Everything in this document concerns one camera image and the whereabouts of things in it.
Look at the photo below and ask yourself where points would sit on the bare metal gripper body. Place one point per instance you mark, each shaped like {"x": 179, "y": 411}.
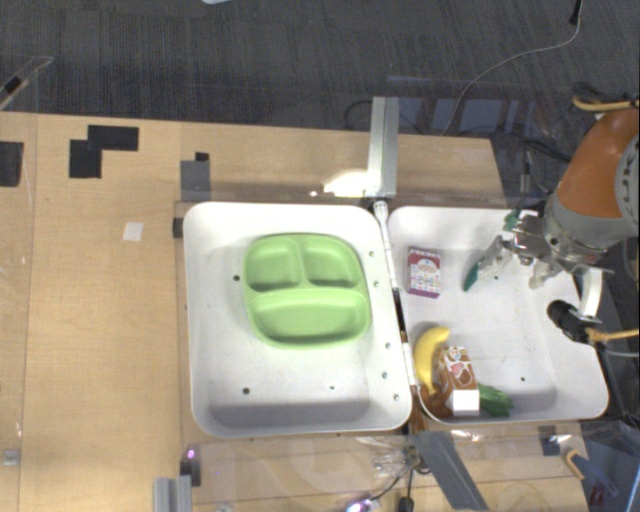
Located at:
{"x": 555, "y": 245}

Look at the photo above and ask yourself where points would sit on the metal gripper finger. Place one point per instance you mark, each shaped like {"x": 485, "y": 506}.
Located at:
{"x": 497, "y": 252}
{"x": 544, "y": 276}

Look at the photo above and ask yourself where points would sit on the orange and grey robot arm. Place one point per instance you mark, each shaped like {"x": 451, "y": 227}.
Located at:
{"x": 590, "y": 175}

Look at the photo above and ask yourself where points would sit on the white plastic tray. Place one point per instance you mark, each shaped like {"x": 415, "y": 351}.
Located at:
{"x": 300, "y": 390}
{"x": 510, "y": 340}

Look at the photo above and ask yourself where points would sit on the red and pink carton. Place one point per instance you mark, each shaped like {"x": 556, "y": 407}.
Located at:
{"x": 424, "y": 272}

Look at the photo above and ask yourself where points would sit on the yellow banana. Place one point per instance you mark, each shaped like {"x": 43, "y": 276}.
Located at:
{"x": 425, "y": 352}

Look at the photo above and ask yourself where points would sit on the brown and white carton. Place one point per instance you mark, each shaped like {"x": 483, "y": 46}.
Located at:
{"x": 457, "y": 372}

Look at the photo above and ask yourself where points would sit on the green toy broccoli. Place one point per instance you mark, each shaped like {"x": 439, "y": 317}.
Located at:
{"x": 495, "y": 400}

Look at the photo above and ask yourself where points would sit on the green divided plate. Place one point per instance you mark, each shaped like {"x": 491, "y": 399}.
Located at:
{"x": 305, "y": 310}

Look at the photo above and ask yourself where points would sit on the black cylinder on white bracket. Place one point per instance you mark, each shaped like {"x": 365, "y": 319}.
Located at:
{"x": 567, "y": 317}

